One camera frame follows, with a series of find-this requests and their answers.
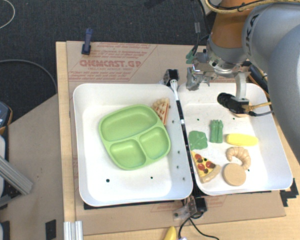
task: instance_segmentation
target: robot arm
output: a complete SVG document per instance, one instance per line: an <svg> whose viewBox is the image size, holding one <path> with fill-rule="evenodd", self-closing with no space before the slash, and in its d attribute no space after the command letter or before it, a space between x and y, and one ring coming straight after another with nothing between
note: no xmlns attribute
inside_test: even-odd
<svg viewBox="0 0 300 240"><path fill-rule="evenodd" d="M188 68L187 88L217 76L236 78L233 99L241 103L234 112L241 114L249 101L238 65L248 59L267 73L273 111L300 163L300 0L222 0L218 8L207 1L217 15L206 50Z"/></svg>

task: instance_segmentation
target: toy food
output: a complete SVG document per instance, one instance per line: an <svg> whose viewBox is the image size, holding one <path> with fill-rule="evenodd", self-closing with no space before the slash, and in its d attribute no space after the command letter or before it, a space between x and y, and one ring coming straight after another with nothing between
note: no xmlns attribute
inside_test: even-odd
<svg viewBox="0 0 300 240"><path fill-rule="evenodd" d="M168 98L158 99L152 104L151 108L157 113L163 125L167 123L170 101Z"/></svg>
<svg viewBox="0 0 300 240"><path fill-rule="evenodd" d="M231 133L226 136L226 142L235 146L254 146L258 144L258 138L241 133Z"/></svg>
<svg viewBox="0 0 300 240"><path fill-rule="evenodd" d="M242 162L242 167L245 170L248 170L250 165L251 165L251 158L249 155L249 151L245 148L243 148L242 146L233 146L233 147L229 147L226 152L226 159L228 159L228 161L232 161L232 157L236 157L238 159L241 160Z"/></svg>
<svg viewBox="0 0 300 240"><path fill-rule="evenodd" d="M202 150L208 147L208 139L204 132L192 130L189 132L190 150Z"/></svg>
<svg viewBox="0 0 300 240"><path fill-rule="evenodd" d="M191 151L191 156L202 183L211 181L221 171L220 165L211 162L200 154Z"/></svg>
<svg viewBox="0 0 300 240"><path fill-rule="evenodd" d="M177 230L174 226L169 227L163 240L176 240L177 239Z"/></svg>
<svg viewBox="0 0 300 240"><path fill-rule="evenodd" d="M246 181L246 172L242 166L237 163L228 163L223 169L223 178L231 186L241 186Z"/></svg>
<svg viewBox="0 0 300 240"><path fill-rule="evenodd" d="M223 128L224 124L221 120L212 120L210 124L210 142L222 143L223 142Z"/></svg>

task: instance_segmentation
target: black tape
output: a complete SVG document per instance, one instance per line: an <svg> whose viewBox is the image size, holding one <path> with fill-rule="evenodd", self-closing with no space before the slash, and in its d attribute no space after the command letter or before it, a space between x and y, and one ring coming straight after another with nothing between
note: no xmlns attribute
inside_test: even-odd
<svg viewBox="0 0 300 240"><path fill-rule="evenodd" d="M45 224L45 240L52 240L57 237L57 221L55 219Z"/></svg>
<svg viewBox="0 0 300 240"><path fill-rule="evenodd" d="M297 198L298 195L299 191L294 178L290 187L290 191L280 190L280 196L284 207L288 207L288 199Z"/></svg>
<svg viewBox="0 0 300 240"><path fill-rule="evenodd" d="M2 222L1 226L3 230L3 240L10 240L10 222Z"/></svg>

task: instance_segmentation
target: yellow object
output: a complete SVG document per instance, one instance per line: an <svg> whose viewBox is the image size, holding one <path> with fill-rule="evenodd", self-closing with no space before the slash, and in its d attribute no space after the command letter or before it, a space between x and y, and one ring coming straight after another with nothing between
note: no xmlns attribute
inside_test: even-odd
<svg viewBox="0 0 300 240"><path fill-rule="evenodd" d="M163 240L176 240L177 239L177 230L174 226L169 227Z"/></svg>
<svg viewBox="0 0 300 240"><path fill-rule="evenodd" d="M226 142L235 146L254 146L258 144L258 138L241 133L231 133L226 136Z"/></svg>

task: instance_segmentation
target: blue clamp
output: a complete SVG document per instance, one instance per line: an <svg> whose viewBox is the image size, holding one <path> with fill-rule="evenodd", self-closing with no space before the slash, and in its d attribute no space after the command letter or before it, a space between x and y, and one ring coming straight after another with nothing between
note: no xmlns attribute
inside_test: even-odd
<svg viewBox="0 0 300 240"><path fill-rule="evenodd" d="M91 36L92 36L92 28L87 28L85 31L84 44L82 45L82 54L89 55L91 50Z"/></svg>

